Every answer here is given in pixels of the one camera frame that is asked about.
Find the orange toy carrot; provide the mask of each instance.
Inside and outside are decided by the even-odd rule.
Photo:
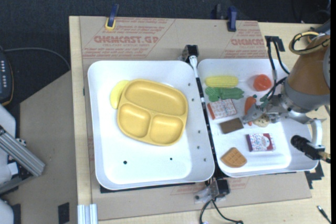
[[[257,96],[254,95],[254,96],[249,96],[248,98],[246,98],[246,101],[245,101],[245,115],[247,114],[247,111],[251,108],[251,106],[257,102],[256,97]]]

